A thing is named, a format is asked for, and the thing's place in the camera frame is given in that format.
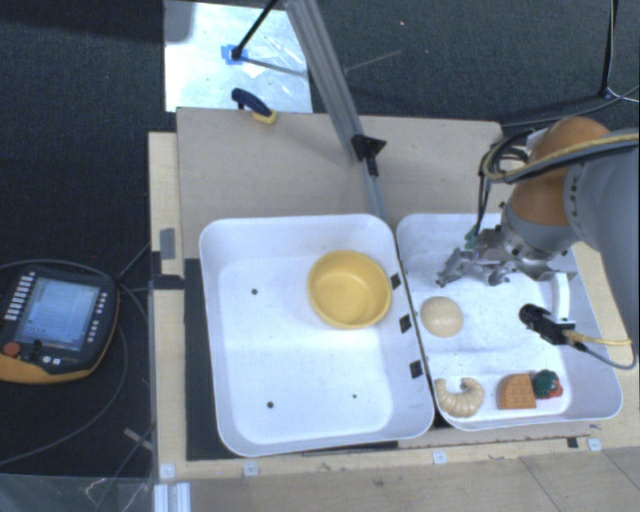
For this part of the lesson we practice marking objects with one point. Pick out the black cylinder on white bracket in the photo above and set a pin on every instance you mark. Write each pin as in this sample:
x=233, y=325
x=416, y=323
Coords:
x=542, y=322

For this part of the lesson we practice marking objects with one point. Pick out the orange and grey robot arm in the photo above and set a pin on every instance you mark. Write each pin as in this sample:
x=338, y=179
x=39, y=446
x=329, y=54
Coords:
x=600, y=190

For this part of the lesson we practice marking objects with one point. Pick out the beige round bread bun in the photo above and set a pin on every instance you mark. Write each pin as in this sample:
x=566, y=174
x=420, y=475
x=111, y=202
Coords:
x=441, y=316

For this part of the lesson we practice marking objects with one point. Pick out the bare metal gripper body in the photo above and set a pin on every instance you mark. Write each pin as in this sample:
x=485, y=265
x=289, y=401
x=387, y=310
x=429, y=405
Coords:
x=497, y=249

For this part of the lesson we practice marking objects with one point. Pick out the brown flat board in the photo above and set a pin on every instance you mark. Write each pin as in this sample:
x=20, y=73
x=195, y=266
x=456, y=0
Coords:
x=280, y=170

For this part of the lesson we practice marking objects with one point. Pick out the green and red toy vegetable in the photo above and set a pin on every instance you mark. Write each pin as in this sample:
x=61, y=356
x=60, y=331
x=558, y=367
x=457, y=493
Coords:
x=546, y=382

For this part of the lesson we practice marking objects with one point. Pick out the yellow bowl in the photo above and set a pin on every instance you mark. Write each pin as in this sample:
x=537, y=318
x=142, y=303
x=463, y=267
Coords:
x=349, y=290

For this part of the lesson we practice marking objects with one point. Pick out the orange toy waffle biscuit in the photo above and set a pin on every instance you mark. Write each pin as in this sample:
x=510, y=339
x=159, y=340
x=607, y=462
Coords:
x=516, y=392

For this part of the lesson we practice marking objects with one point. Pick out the beige toy croissant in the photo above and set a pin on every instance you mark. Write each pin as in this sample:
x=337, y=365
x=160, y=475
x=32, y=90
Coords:
x=462, y=402

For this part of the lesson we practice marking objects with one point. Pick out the white plastic tray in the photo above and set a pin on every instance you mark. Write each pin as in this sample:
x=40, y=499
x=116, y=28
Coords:
x=500, y=330
x=300, y=360

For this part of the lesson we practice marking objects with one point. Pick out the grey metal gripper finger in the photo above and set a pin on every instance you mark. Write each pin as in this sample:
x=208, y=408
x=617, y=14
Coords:
x=497, y=276
x=452, y=268

